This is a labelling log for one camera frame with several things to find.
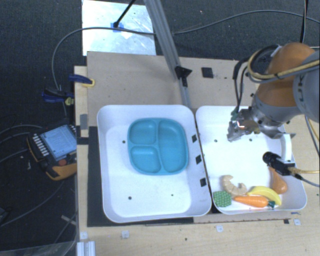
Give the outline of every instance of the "device screen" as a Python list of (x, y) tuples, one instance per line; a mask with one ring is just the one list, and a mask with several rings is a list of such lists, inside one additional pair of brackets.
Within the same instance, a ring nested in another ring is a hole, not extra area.
[(67, 125), (42, 133), (40, 137), (56, 161), (77, 149), (76, 137)]

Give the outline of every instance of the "device button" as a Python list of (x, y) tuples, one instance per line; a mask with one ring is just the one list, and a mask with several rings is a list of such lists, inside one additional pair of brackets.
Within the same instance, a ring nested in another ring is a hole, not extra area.
[(59, 166), (65, 166), (67, 164), (67, 160), (66, 159), (61, 159), (58, 161)]

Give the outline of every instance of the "plastic carrot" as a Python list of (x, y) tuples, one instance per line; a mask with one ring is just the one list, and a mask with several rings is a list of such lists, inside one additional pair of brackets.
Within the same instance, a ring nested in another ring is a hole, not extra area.
[(253, 207), (263, 208), (269, 204), (267, 198), (262, 195), (244, 195), (244, 196), (236, 196), (233, 200)]

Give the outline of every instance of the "orange and black device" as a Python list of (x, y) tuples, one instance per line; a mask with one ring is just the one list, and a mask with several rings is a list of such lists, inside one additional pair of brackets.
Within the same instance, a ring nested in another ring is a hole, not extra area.
[(31, 132), (27, 144), (35, 161), (52, 180), (63, 180), (77, 172), (76, 128), (68, 119)]

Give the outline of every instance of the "blue divided plate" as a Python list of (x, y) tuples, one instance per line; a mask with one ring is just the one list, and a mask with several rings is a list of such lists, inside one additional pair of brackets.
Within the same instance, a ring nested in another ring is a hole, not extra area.
[(130, 125), (127, 141), (130, 162), (140, 173), (172, 175), (188, 165), (186, 134), (174, 120), (138, 119)]

